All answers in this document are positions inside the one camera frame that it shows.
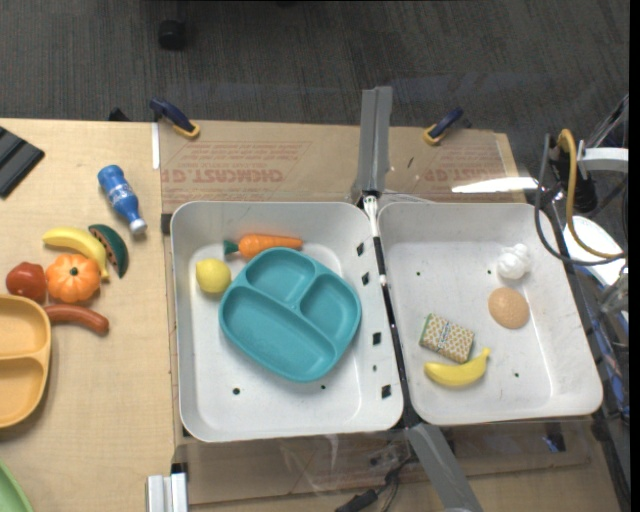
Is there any white garlic bulb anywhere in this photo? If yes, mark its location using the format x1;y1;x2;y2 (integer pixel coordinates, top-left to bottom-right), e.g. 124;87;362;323
496;242;533;281

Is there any brown cardboard board red print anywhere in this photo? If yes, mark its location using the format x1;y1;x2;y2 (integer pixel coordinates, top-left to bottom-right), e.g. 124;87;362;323
157;118;597;507

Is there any black cylinder on white bracket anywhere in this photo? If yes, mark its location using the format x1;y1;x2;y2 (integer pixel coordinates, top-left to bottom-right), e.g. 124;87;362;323
549;133;630;215

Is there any yellow lemon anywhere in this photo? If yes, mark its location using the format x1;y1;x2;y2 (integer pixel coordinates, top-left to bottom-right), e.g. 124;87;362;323
194;257;233;295

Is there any white plastic tray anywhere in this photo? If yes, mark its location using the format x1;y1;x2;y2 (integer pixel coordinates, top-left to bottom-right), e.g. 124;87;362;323
169;200;406;444
376;201;605;428

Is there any orange carrot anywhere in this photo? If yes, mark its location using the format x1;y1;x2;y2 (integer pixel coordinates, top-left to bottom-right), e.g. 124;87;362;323
222;233;305;262

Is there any brown sausage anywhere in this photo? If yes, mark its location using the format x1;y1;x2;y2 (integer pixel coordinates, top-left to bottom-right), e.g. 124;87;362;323
43;303;111;337

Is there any orange pumpkin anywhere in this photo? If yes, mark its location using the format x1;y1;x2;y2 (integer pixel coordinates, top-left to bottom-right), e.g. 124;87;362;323
44;253;103;305

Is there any orange divided plate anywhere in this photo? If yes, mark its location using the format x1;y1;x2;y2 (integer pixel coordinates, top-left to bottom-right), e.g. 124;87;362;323
0;293;53;431

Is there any yellow banana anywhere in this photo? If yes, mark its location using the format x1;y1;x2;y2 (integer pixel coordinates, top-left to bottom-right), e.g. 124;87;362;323
41;226;111;282
423;346;492;389

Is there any green watermelon slice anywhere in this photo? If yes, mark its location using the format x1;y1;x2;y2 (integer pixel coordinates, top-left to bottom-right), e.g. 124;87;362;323
87;223;130;280

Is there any green divided plate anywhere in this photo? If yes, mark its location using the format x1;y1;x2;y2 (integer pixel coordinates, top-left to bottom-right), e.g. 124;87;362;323
0;458;34;512

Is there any blue bottle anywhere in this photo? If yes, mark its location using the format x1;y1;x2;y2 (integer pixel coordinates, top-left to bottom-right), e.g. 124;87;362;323
96;164;149;236

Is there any red tomato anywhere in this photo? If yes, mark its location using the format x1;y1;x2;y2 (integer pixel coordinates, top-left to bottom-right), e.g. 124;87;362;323
5;261;49;304

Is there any beige egg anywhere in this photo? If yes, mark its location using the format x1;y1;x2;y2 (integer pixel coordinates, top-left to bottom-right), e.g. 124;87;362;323
487;286;531;331

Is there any teal divided plate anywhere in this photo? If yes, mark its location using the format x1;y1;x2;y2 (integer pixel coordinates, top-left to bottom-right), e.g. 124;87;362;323
217;246;363;385

